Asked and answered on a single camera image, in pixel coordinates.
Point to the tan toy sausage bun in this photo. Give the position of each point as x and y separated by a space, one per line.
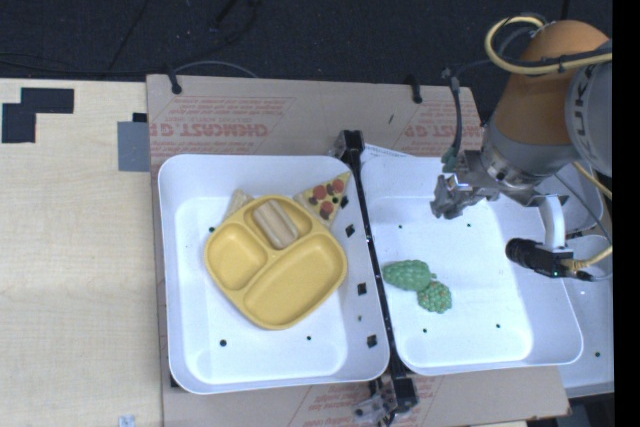
276 224

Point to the large green toy grapes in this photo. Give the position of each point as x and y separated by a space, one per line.
407 275

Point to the thin black and white rod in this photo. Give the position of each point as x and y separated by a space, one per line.
372 245

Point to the black cylinder on white bracket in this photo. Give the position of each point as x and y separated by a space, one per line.
537 259

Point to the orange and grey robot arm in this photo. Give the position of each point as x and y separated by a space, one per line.
537 105

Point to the toy pizza slice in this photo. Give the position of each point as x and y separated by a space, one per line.
325 200

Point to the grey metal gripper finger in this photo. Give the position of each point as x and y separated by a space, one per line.
442 202
466 202

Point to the white plastic tray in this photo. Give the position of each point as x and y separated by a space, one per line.
475 275
280 355

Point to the small green toy grapes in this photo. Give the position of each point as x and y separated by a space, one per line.
435 297

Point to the yellow divided plate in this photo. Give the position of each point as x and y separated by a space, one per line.
290 285

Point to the brown cardboard board, red print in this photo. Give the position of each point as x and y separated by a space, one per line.
300 115

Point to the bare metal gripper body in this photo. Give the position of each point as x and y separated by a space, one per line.
482 175

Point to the tan toy biscuit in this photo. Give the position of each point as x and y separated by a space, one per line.
239 201

